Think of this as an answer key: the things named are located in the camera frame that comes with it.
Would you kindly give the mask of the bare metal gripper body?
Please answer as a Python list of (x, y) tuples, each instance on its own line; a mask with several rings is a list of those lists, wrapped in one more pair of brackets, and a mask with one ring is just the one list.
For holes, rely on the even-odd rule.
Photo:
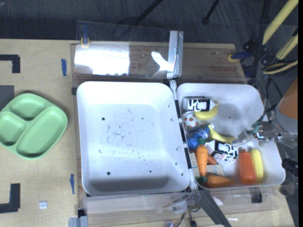
[(294, 148), (298, 145), (298, 124), (297, 121), (291, 124), (281, 124), (274, 120), (262, 121), (253, 129), (252, 135), (261, 141), (274, 140)]

